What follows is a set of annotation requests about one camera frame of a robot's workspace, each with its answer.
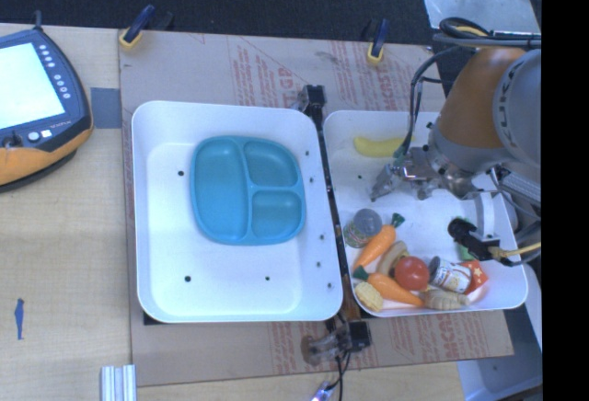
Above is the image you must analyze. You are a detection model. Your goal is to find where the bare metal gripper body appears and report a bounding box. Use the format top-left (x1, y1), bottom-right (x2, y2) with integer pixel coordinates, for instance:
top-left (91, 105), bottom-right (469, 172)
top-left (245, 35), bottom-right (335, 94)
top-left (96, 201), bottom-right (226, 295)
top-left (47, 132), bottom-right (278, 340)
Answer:
top-left (391, 144), bottom-right (482, 201)

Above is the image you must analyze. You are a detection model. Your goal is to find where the white plastic tray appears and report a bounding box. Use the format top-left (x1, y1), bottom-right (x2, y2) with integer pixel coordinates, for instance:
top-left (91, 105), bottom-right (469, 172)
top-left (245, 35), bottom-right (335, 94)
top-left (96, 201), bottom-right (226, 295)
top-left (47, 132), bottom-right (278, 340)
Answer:
top-left (322, 109), bottom-right (530, 319)
top-left (131, 100), bottom-right (345, 324)

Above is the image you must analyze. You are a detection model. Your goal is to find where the yellow banana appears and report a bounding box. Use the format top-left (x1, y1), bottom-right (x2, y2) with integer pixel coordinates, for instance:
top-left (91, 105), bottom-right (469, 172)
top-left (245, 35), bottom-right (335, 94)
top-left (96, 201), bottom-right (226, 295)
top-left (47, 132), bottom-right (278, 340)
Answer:
top-left (352, 135), bottom-right (416, 159)

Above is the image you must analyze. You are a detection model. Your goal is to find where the green can with grey lid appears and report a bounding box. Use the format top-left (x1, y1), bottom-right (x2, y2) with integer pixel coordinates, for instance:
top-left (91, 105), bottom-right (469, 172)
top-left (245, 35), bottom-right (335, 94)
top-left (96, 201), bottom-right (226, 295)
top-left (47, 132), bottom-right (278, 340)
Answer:
top-left (343, 207), bottom-right (384, 250)

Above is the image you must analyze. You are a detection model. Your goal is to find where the orange carrot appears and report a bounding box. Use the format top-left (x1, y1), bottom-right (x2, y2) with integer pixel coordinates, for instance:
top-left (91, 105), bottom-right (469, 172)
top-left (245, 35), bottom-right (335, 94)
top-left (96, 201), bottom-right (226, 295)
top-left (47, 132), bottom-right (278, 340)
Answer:
top-left (352, 212), bottom-right (407, 274)
top-left (352, 265), bottom-right (425, 309)

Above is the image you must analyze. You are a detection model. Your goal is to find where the green toy food piece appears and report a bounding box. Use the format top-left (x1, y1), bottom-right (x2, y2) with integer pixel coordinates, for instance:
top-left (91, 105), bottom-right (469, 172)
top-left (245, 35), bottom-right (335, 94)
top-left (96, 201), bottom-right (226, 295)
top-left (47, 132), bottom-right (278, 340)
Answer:
top-left (454, 216), bottom-right (476, 256)

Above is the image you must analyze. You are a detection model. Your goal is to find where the tan brown banana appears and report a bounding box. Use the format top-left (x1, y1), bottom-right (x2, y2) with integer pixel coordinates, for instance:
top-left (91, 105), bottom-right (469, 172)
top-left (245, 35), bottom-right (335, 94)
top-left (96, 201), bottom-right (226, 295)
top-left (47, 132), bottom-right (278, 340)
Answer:
top-left (376, 240), bottom-right (410, 277)

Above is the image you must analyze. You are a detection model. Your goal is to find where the red tomato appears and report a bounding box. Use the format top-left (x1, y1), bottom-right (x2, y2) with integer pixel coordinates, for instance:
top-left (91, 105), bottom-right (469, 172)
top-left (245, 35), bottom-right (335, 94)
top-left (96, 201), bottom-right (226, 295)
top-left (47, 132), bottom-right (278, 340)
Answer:
top-left (393, 256), bottom-right (432, 292)

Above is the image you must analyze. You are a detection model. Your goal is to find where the white labelled can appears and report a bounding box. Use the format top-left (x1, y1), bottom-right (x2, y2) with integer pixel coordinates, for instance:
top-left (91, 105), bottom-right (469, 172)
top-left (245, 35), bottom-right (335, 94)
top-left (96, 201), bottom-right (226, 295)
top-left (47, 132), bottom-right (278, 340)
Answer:
top-left (428, 256), bottom-right (474, 295)

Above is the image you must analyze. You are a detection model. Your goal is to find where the red carton with yellow star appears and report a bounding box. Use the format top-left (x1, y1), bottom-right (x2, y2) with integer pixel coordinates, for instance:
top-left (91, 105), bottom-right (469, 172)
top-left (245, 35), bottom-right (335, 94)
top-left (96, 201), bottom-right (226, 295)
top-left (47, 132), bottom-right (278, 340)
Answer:
top-left (459, 259), bottom-right (491, 297)

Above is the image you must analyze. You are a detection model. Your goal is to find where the beige knobbly root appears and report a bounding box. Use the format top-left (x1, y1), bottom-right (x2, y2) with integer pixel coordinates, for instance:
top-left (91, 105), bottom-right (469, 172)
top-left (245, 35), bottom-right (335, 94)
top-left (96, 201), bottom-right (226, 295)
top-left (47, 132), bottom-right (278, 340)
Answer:
top-left (422, 288), bottom-right (471, 312)

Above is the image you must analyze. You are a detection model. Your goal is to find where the yellow corn piece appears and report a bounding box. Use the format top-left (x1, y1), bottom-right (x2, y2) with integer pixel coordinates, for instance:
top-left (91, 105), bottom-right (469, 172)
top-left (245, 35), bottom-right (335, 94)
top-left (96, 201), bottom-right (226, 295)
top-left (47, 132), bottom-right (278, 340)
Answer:
top-left (353, 281), bottom-right (385, 314)

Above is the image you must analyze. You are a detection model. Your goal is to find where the blue divided plate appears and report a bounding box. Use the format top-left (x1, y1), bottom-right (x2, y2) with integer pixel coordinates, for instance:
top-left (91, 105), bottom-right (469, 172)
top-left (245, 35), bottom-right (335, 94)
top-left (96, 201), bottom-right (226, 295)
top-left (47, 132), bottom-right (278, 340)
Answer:
top-left (189, 134), bottom-right (307, 247)

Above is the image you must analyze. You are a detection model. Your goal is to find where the brown cardboard board red print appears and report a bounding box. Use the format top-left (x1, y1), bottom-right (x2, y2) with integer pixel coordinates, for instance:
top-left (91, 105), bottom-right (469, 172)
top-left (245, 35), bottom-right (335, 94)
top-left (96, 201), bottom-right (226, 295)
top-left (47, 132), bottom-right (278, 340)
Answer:
top-left (118, 28), bottom-right (516, 387)

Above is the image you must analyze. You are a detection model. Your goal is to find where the black cylinder on white bracket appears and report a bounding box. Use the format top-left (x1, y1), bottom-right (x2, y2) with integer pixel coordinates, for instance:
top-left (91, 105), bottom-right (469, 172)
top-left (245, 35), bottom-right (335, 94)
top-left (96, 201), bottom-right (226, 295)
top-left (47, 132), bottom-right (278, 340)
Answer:
top-left (446, 191), bottom-right (507, 263)

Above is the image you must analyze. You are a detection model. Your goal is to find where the black block with thin wires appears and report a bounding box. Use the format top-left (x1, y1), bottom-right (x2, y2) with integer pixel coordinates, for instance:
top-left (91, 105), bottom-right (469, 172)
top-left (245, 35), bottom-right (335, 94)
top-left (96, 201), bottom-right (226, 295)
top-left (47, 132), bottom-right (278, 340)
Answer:
top-left (300, 319), bottom-right (374, 366)
top-left (296, 84), bottom-right (329, 114)

